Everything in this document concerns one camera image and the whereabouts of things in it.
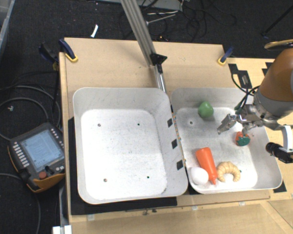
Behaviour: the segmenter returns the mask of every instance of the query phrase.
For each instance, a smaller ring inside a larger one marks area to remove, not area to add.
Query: egg
[[[196,185],[205,185],[209,180],[209,174],[201,167],[191,167],[192,181]]]

